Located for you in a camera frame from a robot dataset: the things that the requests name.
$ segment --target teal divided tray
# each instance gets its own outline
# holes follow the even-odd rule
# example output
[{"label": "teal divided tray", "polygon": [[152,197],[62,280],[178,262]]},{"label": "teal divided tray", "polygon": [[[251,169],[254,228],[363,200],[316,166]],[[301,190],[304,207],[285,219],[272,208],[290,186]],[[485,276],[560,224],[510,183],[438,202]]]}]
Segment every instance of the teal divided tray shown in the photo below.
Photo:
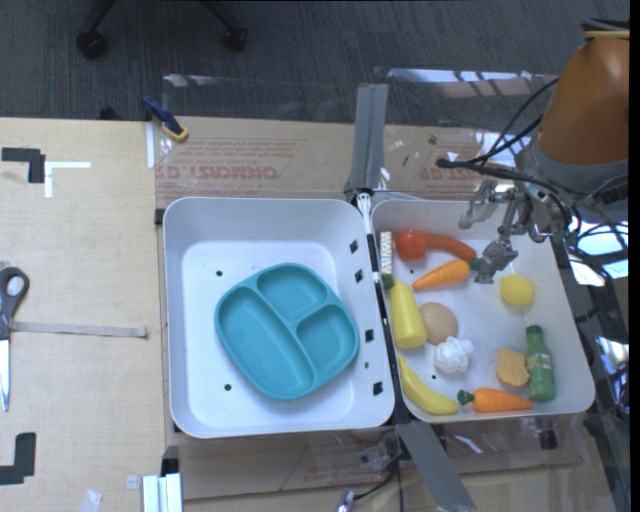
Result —
[{"label": "teal divided tray", "polygon": [[264,395],[305,396],[358,353],[358,329],[311,269],[283,263],[253,274],[218,302],[215,328],[227,353]]}]

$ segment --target bottle label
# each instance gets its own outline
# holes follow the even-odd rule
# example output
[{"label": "bottle label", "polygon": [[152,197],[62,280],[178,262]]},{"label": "bottle label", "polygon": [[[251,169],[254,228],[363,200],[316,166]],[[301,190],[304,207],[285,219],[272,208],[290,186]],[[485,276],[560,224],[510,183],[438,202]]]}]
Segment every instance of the bottle label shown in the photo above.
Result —
[{"label": "bottle label", "polygon": [[541,368],[551,370],[551,356],[549,354],[533,354],[526,357],[527,370]]}]

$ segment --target white cauliflower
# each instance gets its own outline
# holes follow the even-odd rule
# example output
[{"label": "white cauliflower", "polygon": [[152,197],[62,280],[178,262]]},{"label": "white cauliflower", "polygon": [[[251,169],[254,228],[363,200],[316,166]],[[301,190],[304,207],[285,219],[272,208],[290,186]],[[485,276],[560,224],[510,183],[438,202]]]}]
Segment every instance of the white cauliflower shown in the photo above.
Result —
[{"label": "white cauliflower", "polygon": [[466,372],[469,369],[469,354],[473,345],[469,340],[459,340],[453,336],[436,346],[433,362],[444,373]]}]

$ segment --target tomato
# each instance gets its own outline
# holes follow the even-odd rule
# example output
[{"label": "tomato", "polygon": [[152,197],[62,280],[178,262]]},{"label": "tomato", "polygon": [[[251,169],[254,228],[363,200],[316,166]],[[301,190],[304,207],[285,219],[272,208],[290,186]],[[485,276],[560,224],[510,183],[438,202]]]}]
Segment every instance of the tomato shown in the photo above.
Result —
[{"label": "tomato", "polygon": [[423,231],[409,229],[396,237],[396,250],[402,259],[417,260],[424,258],[429,245],[429,237]]}]

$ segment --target chair leg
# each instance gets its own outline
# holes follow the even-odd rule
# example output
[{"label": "chair leg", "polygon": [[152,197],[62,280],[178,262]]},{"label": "chair leg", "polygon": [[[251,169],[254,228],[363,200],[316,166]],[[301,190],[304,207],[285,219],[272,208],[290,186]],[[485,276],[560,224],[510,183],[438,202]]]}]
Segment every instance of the chair leg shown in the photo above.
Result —
[{"label": "chair leg", "polygon": [[232,50],[242,50],[249,35],[247,29],[220,2],[200,0],[200,3],[224,25],[222,43]]},{"label": "chair leg", "polygon": [[96,0],[80,25],[76,44],[80,51],[90,59],[102,55],[107,49],[107,40],[96,28],[115,3],[116,0]]}]

